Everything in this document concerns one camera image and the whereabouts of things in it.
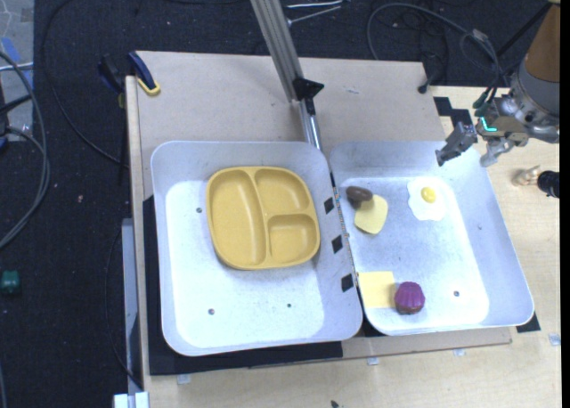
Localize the black cylinder on white bracket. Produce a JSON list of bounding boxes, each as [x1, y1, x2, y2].
[[511, 164, 561, 199]]

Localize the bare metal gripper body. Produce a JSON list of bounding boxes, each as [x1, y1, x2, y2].
[[475, 93, 560, 145]]

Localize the white plastic tray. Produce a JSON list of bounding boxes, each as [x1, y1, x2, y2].
[[329, 141, 535, 337], [150, 140, 364, 357]]

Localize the yellow divided plate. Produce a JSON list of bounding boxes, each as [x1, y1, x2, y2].
[[205, 166, 322, 271]]

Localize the square yellow toy cheese slice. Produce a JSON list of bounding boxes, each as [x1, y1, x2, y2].
[[358, 270, 398, 310]]

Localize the brown cardboard board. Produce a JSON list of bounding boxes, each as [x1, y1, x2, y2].
[[133, 50, 513, 361]]

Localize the purple toy cupcake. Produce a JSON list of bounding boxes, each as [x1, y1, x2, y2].
[[394, 281, 426, 315]]

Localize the white toy fried egg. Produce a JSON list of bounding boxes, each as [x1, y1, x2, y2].
[[406, 176, 447, 223]]

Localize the brown toy doughnut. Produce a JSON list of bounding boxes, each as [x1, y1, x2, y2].
[[346, 185, 374, 209]]

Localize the round yellow toy slice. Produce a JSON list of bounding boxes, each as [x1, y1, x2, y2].
[[354, 194, 389, 236]]

